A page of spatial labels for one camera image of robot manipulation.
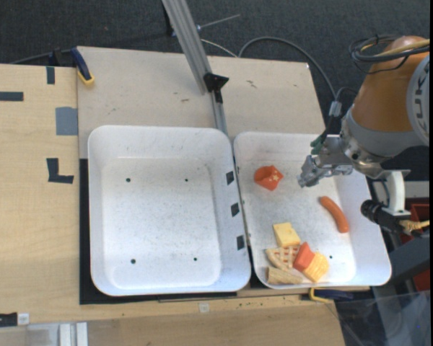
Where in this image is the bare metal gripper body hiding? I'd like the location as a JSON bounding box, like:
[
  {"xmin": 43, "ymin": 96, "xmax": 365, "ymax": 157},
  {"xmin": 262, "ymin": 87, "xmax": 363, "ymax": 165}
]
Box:
[{"xmin": 316, "ymin": 134, "xmax": 388, "ymax": 178}]

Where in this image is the red carton with yellow star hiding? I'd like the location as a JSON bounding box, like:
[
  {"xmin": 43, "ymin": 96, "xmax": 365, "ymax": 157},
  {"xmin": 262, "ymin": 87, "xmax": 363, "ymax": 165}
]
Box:
[{"xmin": 253, "ymin": 165, "xmax": 284, "ymax": 192}]

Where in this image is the white plastic tray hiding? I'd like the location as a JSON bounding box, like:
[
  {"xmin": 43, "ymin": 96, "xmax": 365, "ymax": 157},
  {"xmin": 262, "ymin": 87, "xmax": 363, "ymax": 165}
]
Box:
[
  {"xmin": 232, "ymin": 130, "xmax": 393, "ymax": 290},
  {"xmin": 87, "ymin": 124, "xmax": 253, "ymax": 297}
]

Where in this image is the orange sausage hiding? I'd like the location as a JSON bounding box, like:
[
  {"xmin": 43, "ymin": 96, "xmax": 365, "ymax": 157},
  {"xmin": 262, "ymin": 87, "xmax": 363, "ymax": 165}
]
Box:
[{"xmin": 319, "ymin": 195, "xmax": 350, "ymax": 234}]

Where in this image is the yellow cheese block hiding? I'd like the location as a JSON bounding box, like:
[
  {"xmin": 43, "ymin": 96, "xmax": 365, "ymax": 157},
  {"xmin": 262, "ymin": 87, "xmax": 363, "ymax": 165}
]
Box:
[{"xmin": 272, "ymin": 222, "xmax": 302, "ymax": 248}]

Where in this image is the tan lattice waffle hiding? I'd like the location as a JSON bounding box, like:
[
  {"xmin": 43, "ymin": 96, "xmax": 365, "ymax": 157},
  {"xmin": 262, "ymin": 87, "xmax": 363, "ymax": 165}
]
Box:
[{"xmin": 265, "ymin": 245, "xmax": 301, "ymax": 270}]

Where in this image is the red and yellow fries packet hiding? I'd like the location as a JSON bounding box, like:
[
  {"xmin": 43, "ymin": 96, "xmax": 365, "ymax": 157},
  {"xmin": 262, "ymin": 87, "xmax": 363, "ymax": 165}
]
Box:
[{"xmin": 292, "ymin": 241, "xmax": 330, "ymax": 283}]

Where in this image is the tan bread piece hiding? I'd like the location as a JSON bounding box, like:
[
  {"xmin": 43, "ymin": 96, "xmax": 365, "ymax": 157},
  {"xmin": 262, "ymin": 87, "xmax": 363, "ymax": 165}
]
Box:
[{"xmin": 266, "ymin": 266, "xmax": 304, "ymax": 286}]

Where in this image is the black cylinder on white bracket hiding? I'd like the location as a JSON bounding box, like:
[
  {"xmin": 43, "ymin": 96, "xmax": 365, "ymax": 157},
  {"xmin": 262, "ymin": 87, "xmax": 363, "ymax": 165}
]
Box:
[{"xmin": 359, "ymin": 169, "xmax": 412, "ymax": 230}]

